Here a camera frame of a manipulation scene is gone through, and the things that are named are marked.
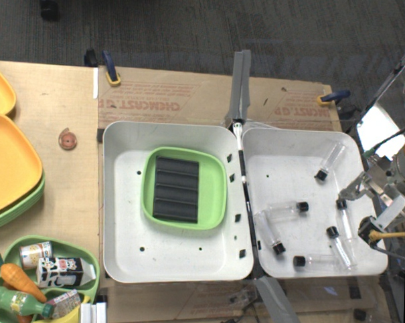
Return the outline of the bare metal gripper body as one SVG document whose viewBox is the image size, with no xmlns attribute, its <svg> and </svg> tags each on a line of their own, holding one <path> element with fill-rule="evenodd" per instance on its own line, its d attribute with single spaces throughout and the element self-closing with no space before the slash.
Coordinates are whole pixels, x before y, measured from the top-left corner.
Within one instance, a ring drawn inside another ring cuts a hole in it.
<svg viewBox="0 0 405 323">
<path fill-rule="evenodd" d="M 391 199 L 401 194 L 405 197 L 405 156 L 371 156 L 368 173 L 372 181 Z"/>
</svg>

